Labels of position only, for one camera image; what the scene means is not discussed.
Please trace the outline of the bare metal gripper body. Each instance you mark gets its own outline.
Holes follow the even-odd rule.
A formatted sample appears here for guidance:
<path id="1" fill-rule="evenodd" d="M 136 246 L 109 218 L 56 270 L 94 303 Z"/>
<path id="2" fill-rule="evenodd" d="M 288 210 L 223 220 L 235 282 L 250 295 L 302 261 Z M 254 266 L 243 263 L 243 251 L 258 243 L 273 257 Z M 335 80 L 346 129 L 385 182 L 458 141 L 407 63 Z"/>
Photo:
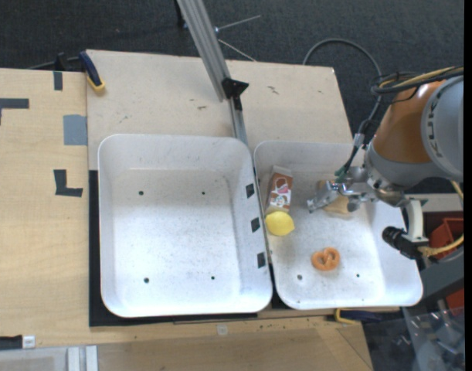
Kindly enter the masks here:
<path id="1" fill-rule="evenodd" d="M 406 205 L 403 188 L 383 178 L 375 168 L 370 172 L 365 166 L 352 166 L 348 170 L 342 167 L 334 175 L 341 196 L 364 196 L 365 203 L 382 201 L 392 207 Z"/>

